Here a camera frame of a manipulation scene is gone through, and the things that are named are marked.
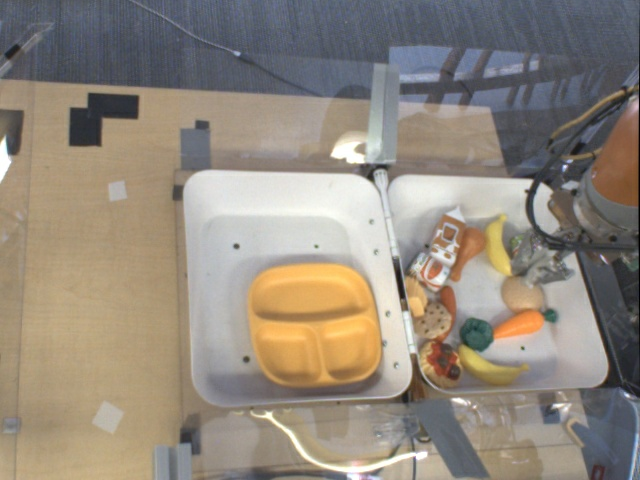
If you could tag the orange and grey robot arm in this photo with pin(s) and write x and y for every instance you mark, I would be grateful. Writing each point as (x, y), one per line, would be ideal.
(620, 158)

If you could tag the white plastic tray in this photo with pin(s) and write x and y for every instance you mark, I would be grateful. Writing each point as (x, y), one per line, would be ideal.
(290, 218)
(560, 358)

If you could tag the brown sausage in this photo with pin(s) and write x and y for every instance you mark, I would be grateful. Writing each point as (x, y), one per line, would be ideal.
(449, 300)

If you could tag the pizza slice with red toppings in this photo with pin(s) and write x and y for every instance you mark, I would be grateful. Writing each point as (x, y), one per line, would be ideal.
(440, 365)

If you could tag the beige chocolate chip biscuit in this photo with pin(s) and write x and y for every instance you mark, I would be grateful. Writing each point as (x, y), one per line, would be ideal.
(433, 320)

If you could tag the orange chicken drumstick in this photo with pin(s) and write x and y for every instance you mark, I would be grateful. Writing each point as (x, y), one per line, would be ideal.
(470, 248)

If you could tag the silver crumpled packet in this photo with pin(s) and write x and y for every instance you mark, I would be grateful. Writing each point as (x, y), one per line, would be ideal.
(537, 263)

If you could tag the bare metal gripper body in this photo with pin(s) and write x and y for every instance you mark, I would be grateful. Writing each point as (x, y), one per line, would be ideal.
(564, 207)

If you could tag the orange carrot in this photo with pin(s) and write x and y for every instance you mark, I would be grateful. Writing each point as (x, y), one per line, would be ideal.
(520, 324)

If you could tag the orange divided plate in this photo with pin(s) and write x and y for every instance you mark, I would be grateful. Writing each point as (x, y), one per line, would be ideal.
(310, 318)

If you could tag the yellow banana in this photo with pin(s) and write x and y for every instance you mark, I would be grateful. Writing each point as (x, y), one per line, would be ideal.
(497, 250)
(487, 368)

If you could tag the beige round bun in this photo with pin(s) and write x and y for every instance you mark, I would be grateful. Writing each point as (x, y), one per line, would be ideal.
(522, 294)

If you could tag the orange and white carton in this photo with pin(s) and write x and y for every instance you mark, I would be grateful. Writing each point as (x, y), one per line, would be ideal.
(448, 235)

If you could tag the orange and white can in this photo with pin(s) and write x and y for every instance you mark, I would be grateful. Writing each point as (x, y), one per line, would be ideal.
(431, 270)

